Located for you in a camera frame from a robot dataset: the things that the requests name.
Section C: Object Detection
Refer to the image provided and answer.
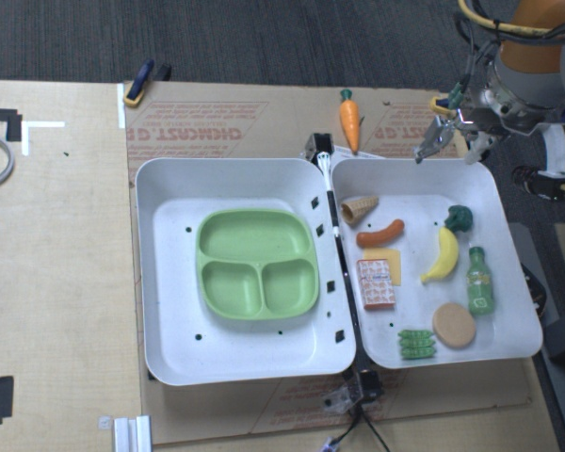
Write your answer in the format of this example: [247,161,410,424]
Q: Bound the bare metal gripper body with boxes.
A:
[455,82,550,137]

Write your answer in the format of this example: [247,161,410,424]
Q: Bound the green broccoli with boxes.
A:
[444,204,475,234]

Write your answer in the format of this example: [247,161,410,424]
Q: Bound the orange carrot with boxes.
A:
[338,88,363,155]

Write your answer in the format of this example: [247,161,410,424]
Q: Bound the tan ice cream cone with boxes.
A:
[340,195,380,227]

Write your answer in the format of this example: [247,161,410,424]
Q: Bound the white plastic tray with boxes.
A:
[135,157,358,388]
[331,157,544,371]

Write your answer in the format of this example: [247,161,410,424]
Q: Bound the yellow banana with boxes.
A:
[419,226,460,284]

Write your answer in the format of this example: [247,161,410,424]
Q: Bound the orange sausage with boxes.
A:
[355,218,406,250]

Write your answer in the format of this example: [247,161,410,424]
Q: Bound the yellow cheese slice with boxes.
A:
[362,247,403,287]

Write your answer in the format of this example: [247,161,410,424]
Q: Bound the green bottle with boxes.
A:
[465,246,496,316]

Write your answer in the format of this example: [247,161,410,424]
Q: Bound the thin black and white rod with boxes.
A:
[317,153,374,377]

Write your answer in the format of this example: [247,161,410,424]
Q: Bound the orange and white carton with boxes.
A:
[355,258,397,312]

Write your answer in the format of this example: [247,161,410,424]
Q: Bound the tan round biscuit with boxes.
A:
[431,301,477,350]

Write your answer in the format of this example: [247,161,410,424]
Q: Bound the brown cardboard board red print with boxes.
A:
[124,81,534,446]

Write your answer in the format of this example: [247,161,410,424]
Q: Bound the green divided plate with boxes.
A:
[195,207,321,321]

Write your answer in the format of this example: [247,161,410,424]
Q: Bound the green pea pods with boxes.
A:
[396,328,438,362]

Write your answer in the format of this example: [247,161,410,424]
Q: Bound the black cylinder on white bracket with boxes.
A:
[511,122,565,202]

